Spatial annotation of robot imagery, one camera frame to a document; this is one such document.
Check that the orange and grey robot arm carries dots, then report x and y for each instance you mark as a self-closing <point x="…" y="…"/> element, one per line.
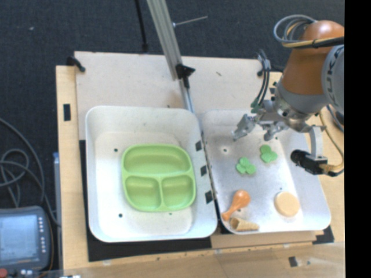
<point x="307" y="68"/>

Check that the thin black rod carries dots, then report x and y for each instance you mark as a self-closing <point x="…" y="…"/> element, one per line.
<point x="209" y="169"/>

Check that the green toy broccoli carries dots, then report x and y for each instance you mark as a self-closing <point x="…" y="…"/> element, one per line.
<point x="268" y="154"/>
<point x="245" y="166"/>

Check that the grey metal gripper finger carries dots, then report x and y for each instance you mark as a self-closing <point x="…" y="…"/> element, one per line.
<point x="273" y="132"/>
<point x="245" y="126"/>

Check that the black cylinder on white bracket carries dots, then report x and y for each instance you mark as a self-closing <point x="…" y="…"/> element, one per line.
<point x="308" y="161"/>

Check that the pale wood board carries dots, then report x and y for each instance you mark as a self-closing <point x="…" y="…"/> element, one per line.
<point x="130" y="80"/>

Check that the beige round biscuit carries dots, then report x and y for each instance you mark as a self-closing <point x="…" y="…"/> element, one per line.
<point x="287" y="204"/>

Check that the green divided plate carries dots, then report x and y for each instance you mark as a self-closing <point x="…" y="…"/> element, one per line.
<point x="158" y="177"/>

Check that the orange toy chicken drumstick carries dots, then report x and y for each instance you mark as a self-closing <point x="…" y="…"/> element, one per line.
<point x="241" y="199"/>

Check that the tan toy ice cream cone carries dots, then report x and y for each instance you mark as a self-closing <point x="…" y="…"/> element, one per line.
<point x="243" y="225"/>

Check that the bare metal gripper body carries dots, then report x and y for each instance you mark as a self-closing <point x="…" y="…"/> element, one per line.
<point x="285" y="119"/>

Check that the white plastic tray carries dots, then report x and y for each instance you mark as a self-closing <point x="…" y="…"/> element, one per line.
<point x="269" y="181"/>
<point x="145" y="120"/>

